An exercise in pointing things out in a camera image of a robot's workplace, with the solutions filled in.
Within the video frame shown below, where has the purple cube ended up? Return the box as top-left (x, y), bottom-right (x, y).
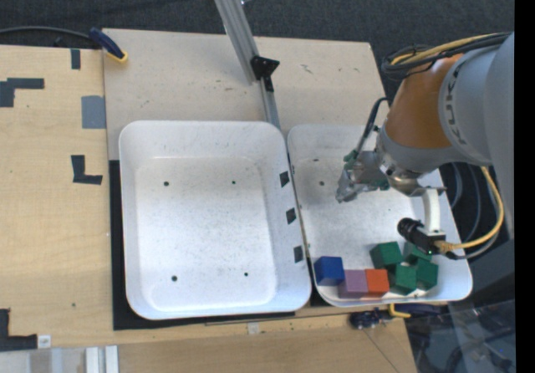
top-left (337, 268), bottom-right (369, 299)

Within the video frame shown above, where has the blue cube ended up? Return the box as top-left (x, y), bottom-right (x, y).
top-left (313, 255), bottom-right (347, 287)

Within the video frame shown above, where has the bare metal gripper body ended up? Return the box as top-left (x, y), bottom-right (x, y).
top-left (344, 150), bottom-right (424, 197)

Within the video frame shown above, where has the black cylinder on white bracket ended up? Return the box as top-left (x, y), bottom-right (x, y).
top-left (396, 186), bottom-right (448, 257)

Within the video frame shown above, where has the white plastic tray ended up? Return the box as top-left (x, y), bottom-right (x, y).
top-left (118, 119), bottom-right (313, 321)
top-left (286, 123), bottom-right (475, 309)

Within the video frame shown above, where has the orange cube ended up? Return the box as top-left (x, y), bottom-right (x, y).
top-left (364, 268), bottom-right (391, 297)

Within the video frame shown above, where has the pale wood board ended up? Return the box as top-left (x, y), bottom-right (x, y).
top-left (101, 27), bottom-right (451, 346)

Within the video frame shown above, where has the green cube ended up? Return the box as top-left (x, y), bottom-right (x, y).
top-left (369, 241), bottom-right (404, 270)
top-left (415, 258), bottom-right (441, 291)
top-left (402, 241), bottom-right (434, 267)
top-left (388, 263), bottom-right (420, 297)

